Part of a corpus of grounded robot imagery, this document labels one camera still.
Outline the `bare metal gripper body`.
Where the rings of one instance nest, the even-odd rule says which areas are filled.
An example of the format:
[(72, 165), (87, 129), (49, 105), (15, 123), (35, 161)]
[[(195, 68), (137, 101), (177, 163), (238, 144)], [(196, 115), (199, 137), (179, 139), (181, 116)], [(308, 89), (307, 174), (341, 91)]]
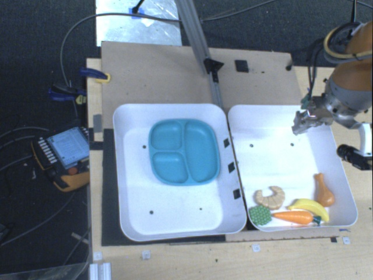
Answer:
[(332, 93), (313, 96), (309, 104), (308, 114), (312, 120), (320, 124), (338, 123), (347, 129), (358, 129), (363, 124), (356, 120), (358, 111), (343, 104)]

